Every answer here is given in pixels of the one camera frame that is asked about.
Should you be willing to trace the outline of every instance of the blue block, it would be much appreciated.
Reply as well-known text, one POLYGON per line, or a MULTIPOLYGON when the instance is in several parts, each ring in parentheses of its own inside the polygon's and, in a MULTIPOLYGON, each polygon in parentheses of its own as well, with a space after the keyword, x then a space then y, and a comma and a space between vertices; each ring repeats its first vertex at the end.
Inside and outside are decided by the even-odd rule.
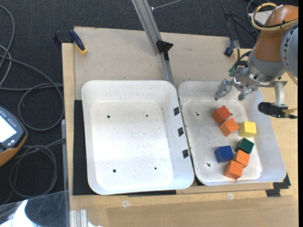
POLYGON ((217 162, 228 162, 233 159, 233 151, 231 146, 221 146, 214 151, 217 162))

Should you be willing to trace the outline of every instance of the wooden table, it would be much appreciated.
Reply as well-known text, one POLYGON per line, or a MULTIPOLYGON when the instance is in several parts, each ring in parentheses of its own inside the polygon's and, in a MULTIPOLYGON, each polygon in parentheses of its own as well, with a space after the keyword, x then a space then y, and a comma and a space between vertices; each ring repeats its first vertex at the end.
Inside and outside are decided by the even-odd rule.
MULTIPOLYGON (((105 34, 112 33, 105 29, 105 34)), ((192 35, 178 35, 162 33, 162 38, 185 41, 192 39, 192 35)), ((208 43, 218 43, 217 39, 211 36, 194 35, 197 41, 207 41, 208 43)), ((222 50, 228 43, 217 44, 222 50)), ((182 51, 196 55, 201 54, 194 48, 177 47, 170 54, 171 65, 184 63, 176 57, 182 51)), ((69 189, 72 189, 73 176, 73 113, 75 89, 75 58, 77 51, 70 43, 62 44, 62 66, 65 100, 66 119, 66 143, 69 189)), ((211 54, 207 56, 207 51, 203 54, 208 64, 218 63, 218 58, 211 54)), ((218 56, 220 63, 231 66, 234 58, 218 56)), ((208 80, 211 75, 215 77, 216 71, 211 71, 205 78, 208 80)), ((285 86, 285 104, 289 108, 297 107, 297 86, 285 74, 282 80, 287 80, 285 86)), ((266 102, 275 101, 273 88, 262 88, 263 97, 266 102)), ((101 196, 82 195, 72 196, 70 191, 71 210, 88 210, 89 221, 93 225, 103 227, 117 226, 298 226, 298 120, 270 118, 276 135, 280 151, 285 162, 291 186, 281 189, 281 197, 267 197, 265 189, 273 189, 273 183, 252 183, 227 186, 195 186, 177 191, 175 195, 163 196, 101 196)))

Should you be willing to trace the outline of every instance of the monitor screen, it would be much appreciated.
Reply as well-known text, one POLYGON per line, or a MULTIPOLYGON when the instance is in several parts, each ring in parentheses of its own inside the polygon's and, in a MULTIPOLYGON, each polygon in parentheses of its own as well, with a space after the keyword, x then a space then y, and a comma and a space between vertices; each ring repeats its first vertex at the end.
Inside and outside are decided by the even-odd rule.
POLYGON ((0 142, 6 141, 16 133, 17 131, 0 115, 0 142))

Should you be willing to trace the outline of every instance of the yellow block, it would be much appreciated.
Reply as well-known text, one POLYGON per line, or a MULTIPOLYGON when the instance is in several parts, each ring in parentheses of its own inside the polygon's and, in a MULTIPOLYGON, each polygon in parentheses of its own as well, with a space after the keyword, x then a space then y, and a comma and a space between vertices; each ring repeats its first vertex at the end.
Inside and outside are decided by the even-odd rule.
POLYGON ((243 121, 239 128, 239 135, 241 137, 250 138, 257 133, 256 123, 250 121, 243 121))

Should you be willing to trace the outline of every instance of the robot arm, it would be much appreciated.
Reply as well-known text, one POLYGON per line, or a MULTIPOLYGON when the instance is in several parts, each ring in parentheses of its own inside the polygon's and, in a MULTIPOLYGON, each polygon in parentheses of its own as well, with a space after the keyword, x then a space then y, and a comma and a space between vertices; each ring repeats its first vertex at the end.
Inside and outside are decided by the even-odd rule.
MULTIPOLYGON (((254 14, 263 6, 260 5, 254 14)), ((226 95, 232 87, 236 87, 241 93, 239 100, 243 100, 247 94, 256 91, 259 87, 274 87, 276 102, 274 104, 261 103, 259 110, 274 117, 290 117, 290 110, 284 105, 284 85, 287 82, 278 81, 288 73, 297 84, 298 78, 298 7, 284 5, 276 7, 267 19, 264 26, 258 26, 251 17, 252 25, 261 30, 252 51, 240 57, 248 56, 247 64, 238 66, 239 60, 230 69, 232 80, 224 79, 214 98, 226 95)))

